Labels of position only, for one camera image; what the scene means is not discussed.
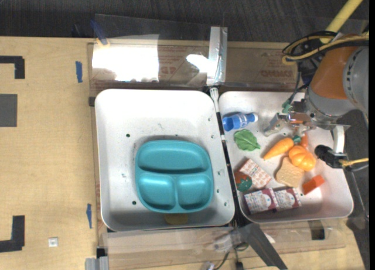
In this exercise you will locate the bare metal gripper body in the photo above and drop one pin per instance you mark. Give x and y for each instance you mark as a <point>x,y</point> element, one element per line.
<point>301,115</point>

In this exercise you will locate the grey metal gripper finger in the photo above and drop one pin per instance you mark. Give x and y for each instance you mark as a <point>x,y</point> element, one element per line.
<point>301,132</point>
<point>275,125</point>

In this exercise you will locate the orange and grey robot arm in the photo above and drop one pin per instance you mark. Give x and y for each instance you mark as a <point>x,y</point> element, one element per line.
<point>331,72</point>

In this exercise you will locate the orange sausage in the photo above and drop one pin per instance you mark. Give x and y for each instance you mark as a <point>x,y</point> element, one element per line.
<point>304,141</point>

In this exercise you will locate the orange carrot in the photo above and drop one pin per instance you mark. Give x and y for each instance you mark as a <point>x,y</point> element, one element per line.
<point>279,147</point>

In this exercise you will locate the orange croissant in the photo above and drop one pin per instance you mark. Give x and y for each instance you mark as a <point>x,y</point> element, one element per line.
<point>301,157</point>

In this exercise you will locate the green lettuce leaf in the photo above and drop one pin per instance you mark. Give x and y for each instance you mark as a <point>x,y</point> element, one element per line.
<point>245,140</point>

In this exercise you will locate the blue plastic bottle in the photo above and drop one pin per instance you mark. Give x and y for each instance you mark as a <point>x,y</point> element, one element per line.
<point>234,121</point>

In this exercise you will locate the tan bread slice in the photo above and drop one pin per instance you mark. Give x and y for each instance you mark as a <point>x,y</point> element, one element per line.
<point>288,175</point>

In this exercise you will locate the orange block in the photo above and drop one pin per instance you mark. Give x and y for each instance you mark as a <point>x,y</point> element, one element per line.
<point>313,184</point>

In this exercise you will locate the white and orange carton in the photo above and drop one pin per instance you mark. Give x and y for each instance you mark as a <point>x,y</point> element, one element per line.
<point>256,175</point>

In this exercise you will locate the red strawberry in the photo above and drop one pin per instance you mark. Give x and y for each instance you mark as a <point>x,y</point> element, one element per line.
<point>243,182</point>

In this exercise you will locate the white plastic tray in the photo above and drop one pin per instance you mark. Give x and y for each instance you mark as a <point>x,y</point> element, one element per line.
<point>123,151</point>
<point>331,192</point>

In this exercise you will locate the dark red and white carton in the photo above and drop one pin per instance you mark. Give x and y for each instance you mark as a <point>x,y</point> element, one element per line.
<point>260,201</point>
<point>287,199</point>

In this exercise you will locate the blue divided plate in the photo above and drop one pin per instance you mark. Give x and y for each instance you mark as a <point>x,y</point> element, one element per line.
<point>173,175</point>

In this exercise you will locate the yellow round biscuit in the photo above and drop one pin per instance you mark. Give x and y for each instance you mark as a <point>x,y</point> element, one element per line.
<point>175,219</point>

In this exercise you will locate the black cylinder on white bracket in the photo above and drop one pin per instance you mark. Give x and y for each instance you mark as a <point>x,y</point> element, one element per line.
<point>326,153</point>

